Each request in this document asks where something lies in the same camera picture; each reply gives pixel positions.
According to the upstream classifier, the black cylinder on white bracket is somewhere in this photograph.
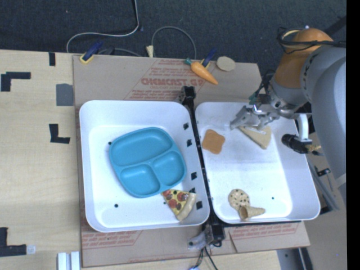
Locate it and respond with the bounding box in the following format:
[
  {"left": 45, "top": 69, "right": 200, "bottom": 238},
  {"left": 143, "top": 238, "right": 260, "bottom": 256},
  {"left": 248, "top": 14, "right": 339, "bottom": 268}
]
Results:
[{"left": 281, "top": 113, "right": 314, "bottom": 155}]

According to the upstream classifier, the orange toy toast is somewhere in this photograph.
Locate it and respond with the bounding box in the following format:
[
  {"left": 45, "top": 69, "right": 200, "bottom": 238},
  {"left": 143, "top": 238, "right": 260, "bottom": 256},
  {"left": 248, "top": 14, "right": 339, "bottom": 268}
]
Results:
[{"left": 201, "top": 129, "right": 226, "bottom": 155}]

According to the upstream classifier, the black block with thin wires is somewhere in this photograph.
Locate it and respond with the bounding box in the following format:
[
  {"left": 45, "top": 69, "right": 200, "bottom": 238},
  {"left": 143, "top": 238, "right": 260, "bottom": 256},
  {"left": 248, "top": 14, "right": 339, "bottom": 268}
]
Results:
[
  {"left": 175, "top": 85, "right": 197, "bottom": 106},
  {"left": 209, "top": 222, "right": 227, "bottom": 243}
]

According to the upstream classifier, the toy pizza slice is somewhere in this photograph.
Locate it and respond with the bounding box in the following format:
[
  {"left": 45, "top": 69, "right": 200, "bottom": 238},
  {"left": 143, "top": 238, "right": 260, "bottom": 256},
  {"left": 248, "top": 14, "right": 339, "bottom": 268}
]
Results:
[{"left": 160, "top": 188, "right": 197, "bottom": 222}]

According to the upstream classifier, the round plain beige biscuit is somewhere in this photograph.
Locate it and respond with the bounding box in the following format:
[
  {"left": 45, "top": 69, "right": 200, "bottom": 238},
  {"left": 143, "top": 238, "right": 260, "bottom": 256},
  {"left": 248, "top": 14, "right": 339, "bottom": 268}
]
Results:
[{"left": 215, "top": 56, "right": 236, "bottom": 72}]

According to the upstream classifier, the brown cardboard board red print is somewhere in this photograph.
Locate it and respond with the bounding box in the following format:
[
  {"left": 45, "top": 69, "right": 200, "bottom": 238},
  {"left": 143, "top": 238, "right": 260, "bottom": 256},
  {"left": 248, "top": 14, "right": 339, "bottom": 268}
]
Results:
[{"left": 72, "top": 54, "right": 311, "bottom": 268}]

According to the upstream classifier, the beige toy cone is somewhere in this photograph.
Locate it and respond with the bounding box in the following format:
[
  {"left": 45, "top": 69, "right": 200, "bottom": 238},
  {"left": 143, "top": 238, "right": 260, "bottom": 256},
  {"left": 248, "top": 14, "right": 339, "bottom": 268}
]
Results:
[{"left": 238, "top": 205, "right": 266, "bottom": 222}]

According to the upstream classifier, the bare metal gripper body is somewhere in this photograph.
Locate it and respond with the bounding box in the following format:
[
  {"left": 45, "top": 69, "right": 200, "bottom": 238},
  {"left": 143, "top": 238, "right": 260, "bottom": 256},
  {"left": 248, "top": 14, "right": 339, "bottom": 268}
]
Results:
[{"left": 247, "top": 93, "right": 298, "bottom": 123}]

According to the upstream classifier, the beige toy sandwich wedge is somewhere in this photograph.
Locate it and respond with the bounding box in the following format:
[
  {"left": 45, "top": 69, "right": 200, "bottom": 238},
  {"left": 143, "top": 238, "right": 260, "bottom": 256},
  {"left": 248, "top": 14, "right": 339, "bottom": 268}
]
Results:
[{"left": 238, "top": 124, "right": 273, "bottom": 150}]

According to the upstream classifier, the white plastic tray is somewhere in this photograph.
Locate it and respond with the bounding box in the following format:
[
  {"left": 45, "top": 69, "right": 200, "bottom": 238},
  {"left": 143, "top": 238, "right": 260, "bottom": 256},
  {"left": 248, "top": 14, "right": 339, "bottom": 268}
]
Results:
[
  {"left": 194, "top": 101, "right": 322, "bottom": 224},
  {"left": 79, "top": 100, "right": 211, "bottom": 233}
]

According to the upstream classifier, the blue divided plate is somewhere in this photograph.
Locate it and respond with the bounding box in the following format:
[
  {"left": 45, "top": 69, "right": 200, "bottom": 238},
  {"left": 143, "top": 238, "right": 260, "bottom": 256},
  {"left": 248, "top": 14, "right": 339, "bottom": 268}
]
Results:
[{"left": 109, "top": 126, "right": 188, "bottom": 199}]

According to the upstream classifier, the orange toy carrot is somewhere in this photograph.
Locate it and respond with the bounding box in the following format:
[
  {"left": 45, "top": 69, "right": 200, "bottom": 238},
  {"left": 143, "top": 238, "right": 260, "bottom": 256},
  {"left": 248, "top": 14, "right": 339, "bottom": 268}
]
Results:
[{"left": 184, "top": 57, "right": 219, "bottom": 86}]

